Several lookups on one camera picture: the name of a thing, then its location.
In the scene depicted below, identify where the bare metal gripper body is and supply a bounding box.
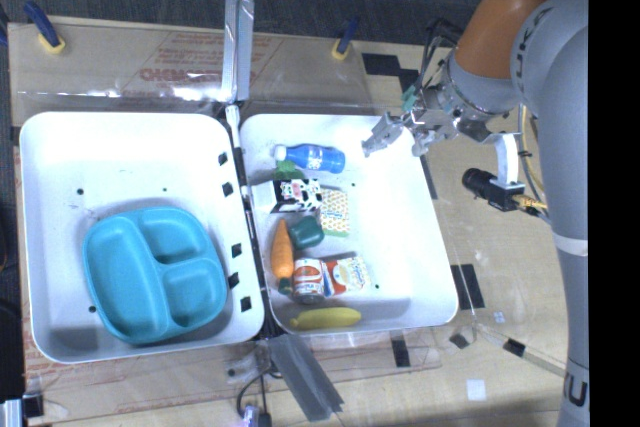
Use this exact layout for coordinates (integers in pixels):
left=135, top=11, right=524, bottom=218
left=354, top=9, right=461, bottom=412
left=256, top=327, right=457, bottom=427
left=401, top=82, right=495, bottom=142

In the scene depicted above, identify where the blue plastic bottle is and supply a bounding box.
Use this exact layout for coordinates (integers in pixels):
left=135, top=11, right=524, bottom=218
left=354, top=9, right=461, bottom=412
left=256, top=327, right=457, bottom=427
left=272, top=143, right=347, bottom=175

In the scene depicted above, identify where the white plastic tray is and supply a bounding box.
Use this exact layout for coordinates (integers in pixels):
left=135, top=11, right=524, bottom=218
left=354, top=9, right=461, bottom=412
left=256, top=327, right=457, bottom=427
left=18, top=110, right=266, bottom=365
left=238, top=113, right=460, bottom=337

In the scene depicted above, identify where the yellow patterned packet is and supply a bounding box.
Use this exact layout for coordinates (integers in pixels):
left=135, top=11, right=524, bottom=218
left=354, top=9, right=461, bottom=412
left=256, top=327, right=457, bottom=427
left=317, top=187, right=352, bottom=238

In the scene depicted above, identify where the green toy broccoli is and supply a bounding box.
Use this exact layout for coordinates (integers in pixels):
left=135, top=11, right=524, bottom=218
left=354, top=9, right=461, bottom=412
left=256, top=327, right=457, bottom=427
left=273, top=159, right=304, bottom=181

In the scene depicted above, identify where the cow print carton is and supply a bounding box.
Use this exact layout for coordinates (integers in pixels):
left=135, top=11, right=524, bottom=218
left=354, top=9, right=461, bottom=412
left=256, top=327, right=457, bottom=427
left=251, top=178, right=324, bottom=215

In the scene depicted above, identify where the red and yellow carton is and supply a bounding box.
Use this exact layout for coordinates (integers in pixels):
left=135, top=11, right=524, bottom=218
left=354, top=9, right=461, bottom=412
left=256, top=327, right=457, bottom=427
left=319, top=255, right=373, bottom=298

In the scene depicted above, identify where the orange toy carrot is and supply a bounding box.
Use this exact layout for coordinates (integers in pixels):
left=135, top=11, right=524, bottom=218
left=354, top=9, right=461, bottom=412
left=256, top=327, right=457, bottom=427
left=269, top=218, right=296, bottom=296

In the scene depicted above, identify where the orange and white can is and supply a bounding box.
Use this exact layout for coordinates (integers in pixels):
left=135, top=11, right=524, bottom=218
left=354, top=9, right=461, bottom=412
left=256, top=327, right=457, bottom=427
left=290, top=257, right=327, bottom=306

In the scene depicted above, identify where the yellow banana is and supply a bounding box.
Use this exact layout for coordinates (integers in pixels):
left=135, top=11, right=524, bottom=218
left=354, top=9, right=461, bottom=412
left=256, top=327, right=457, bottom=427
left=289, top=306, right=363, bottom=332

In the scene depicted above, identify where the brown cardboard board red print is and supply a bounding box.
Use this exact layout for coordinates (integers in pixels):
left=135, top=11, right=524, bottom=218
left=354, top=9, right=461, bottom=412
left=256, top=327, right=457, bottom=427
left=6, top=14, right=443, bottom=422

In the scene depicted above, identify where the blue divided plate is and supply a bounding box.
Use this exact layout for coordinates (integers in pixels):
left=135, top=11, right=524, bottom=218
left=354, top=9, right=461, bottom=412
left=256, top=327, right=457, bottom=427
left=81, top=206, right=230, bottom=347

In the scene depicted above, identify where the black cylinder on white bracket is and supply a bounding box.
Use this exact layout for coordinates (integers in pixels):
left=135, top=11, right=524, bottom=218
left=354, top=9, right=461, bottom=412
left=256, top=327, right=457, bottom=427
left=460, top=132, right=527, bottom=213

